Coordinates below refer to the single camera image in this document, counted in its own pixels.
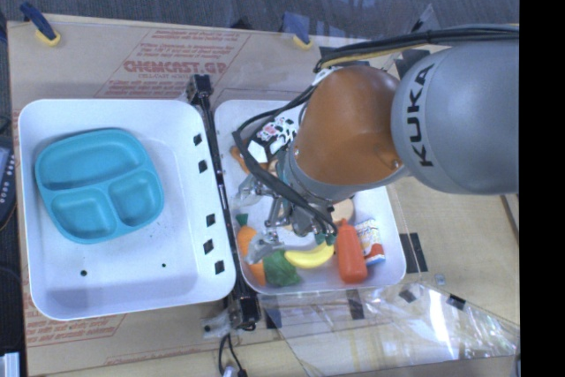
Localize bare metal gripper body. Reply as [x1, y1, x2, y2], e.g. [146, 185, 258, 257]
[263, 189, 339, 238]

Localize orange carrot with green top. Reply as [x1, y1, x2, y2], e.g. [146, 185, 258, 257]
[235, 213, 268, 288]

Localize green toy lettuce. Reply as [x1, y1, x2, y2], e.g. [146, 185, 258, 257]
[262, 249, 303, 289]

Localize orange curved toy pastry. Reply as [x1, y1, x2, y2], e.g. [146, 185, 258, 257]
[229, 144, 271, 176]

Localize thin black and white rod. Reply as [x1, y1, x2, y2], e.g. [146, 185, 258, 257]
[198, 94, 249, 301]

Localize tan round bread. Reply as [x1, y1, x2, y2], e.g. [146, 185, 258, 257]
[330, 197, 357, 225]

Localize yellow banana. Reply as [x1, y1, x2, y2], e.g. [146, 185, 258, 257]
[283, 241, 335, 270]

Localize orange bottle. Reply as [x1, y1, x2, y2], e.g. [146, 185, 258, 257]
[335, 218, 369, 284]

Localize white carton with cow print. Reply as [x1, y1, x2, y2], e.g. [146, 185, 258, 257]
[245, 115, 299, 165]

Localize small colourful printed carton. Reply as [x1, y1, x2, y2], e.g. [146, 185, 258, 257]
[354, 218, 387, 267]

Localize white plastic tray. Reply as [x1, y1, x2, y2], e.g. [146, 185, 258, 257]
[17, 97, 237, 321]
[213, 98, 408, 297]

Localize blue divided plate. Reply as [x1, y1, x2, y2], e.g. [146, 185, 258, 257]
[34, 127, 166, 245]

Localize brown cardboard board, red print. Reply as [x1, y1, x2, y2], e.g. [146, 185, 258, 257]
[6, 12, 509, 373]

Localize black block with thin wires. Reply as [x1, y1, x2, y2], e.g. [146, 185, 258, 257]
[185, 73, 215, 105]
[226, 292, 262, 331]

